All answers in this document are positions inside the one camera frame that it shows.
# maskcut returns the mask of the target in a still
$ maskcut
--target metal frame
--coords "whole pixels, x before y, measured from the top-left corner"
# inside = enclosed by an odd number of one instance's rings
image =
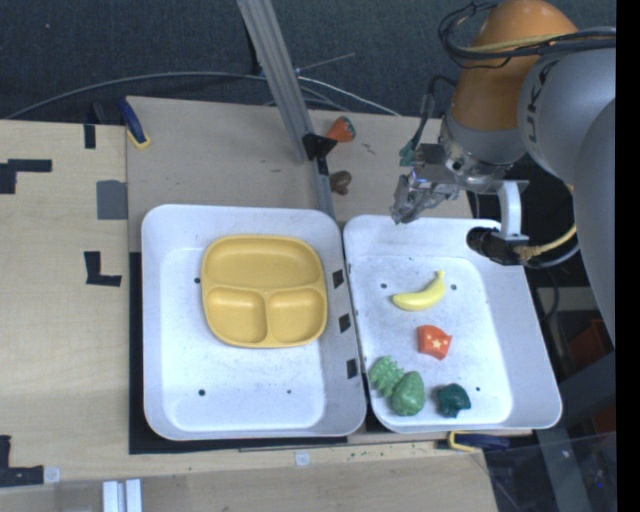
[[[270,0],[238,0],[238,6],[296,155],[311,160],[303,139],[314,129],[273,5]],[[326,162],[320,157],[314,163],[317,209],[335,217]]]

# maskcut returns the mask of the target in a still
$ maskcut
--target toy banana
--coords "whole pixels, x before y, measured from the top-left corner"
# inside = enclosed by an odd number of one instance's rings
[[[421,292],[398,293],[391,297],[393,303],[406,311],[420,311],[440,302],[444,296],[444,270],[436,272],[436,278]]]

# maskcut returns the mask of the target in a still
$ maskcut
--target yellow divided plate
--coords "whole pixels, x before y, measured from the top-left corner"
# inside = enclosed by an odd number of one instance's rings
[[[204,254],[200,279],[207,323],[225,343],[293,347],[324,331],[327,289],[322,263],[316,251],[297,238],[220,238]]]

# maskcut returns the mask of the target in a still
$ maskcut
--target small toy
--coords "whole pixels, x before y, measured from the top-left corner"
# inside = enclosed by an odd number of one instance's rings
[[[444,270],[438,270],[436,278],[421,292],[398,293],[391,297],[391,300],[396,306],[405,311],[421,311],[440,302],[444,297],[445,291]]]
[[[462,409],[471,409],[469,395],[459,384],[449,384],[436,392],[439,407],[438,412],[447,418],[457,418]]]
[[[349,190],[347,187],[351,183],[351,173],[349,171],[338,171],[329,176],[329,185],[331,192],[340,194],[341,196],[347,195]]]
[[[398,363],[391,356],[385,356],[378,359],[369,370],[369,382],[384,396],[390,397],[403,375],[404,370],[398,368]]]
[[[325,137],[338,142],[351,142],[356,138],[356,129],[348,117],[340,116],[333,122]]]
[[[449,352],[451,338],[435,325],[421,325],[418,327],[418,352],[442,361]]]
[[[415,416],[425,401],[424,382],[418,372],[405,373],[391,395],[391,407],[400,416]]]
[[[369,382],[385,397],[391,397],[391,408],[400,416],[414,416],[424,407],[422,377],[415,371],[404,373],[391,356],[376,361],[369,370]]]

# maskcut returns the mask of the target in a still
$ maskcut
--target black mat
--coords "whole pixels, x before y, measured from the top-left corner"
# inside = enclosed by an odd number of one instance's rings
[[[267,448],[291,445],[344,444],[346,437],[295,437],[268,439],[223,439],[207,441],[172,441],[156,434],[147,423],[143,408],[142,357],[142,257],[129,254],[129,453],[182,453],[228,448]]]

